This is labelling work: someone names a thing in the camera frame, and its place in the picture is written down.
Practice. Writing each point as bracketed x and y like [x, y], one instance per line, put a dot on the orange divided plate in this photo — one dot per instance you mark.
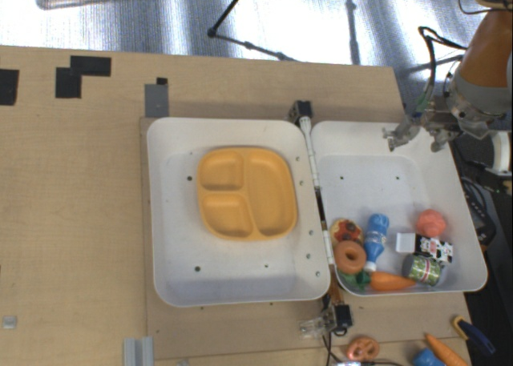
[268, 192]

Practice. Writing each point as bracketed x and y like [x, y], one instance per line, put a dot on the white plastic tray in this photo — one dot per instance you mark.
[176, 236]
[368, 188]

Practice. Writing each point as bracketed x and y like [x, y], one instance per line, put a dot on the orange carrot with green leaves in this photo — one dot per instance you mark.
[386, 281]

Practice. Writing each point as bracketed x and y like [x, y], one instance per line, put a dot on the brown toy doughnut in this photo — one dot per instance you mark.
[343, 258]

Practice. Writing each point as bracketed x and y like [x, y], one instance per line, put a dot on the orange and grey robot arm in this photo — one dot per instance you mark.
[489, 48]

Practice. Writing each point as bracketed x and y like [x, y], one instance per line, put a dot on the toy pizza slice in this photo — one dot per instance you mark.
[344, 228]

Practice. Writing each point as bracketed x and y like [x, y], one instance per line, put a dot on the brown toy pretzel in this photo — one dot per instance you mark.
[362, 349]

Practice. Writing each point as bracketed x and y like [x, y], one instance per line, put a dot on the white cube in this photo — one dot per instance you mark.
[405, 242]

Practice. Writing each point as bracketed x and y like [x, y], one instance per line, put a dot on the green and grey can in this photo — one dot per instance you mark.
[424, 269]

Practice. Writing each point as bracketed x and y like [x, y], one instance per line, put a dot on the black and white milk carton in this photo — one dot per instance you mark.
[435, 249]

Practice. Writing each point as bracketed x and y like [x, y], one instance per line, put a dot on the pink rounded toy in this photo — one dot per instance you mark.
[430, 222]

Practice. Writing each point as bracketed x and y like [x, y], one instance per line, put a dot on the orange toy carrot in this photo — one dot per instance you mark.
[445, 351]

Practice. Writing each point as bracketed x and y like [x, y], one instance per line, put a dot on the thin black and white rod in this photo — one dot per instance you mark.
[310, 148]

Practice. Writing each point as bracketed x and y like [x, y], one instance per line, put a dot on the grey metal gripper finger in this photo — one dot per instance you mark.
[401, 134]
[441, 140]

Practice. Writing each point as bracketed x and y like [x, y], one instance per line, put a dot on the blue rounded toy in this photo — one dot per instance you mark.
[426, 358]

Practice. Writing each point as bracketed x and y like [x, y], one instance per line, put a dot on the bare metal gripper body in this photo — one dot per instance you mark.
[469, 120]

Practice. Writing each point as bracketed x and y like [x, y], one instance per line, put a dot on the blue plastic bottle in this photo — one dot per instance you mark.
[374, 242]

